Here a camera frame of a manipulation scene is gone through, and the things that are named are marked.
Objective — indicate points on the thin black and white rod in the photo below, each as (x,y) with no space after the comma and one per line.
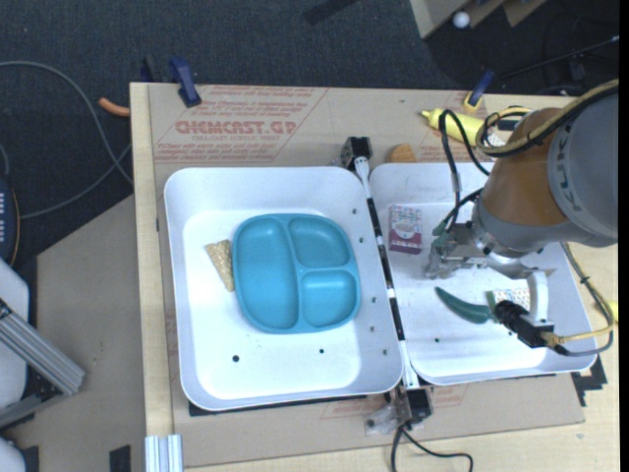
(383,256)

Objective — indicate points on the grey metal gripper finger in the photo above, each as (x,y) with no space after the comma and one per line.
(433,266)
(457,267)

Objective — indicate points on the black cylinder on white bracket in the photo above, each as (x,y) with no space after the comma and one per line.
(521,318)

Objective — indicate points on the white plastic tray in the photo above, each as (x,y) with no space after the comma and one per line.
(275,362)
(442,352)

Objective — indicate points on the white patterned packet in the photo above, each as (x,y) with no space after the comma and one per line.
(511,295)

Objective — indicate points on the blue divided plate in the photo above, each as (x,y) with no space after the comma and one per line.
(275,273)

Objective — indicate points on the green chili pepper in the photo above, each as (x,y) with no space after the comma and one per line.
(462,307)

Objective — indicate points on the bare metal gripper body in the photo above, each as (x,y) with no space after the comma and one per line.
(474,249)

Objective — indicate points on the brown cardboard board red print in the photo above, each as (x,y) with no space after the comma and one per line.
(304,126)

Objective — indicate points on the yellow squeeze bottle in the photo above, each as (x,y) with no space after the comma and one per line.
(464,125)

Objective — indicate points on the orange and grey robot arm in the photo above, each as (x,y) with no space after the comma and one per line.
(565,175)

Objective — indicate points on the orange sausage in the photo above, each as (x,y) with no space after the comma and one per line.
(114,107)

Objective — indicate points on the orange biscuit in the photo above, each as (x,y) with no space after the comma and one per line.
(400,154)

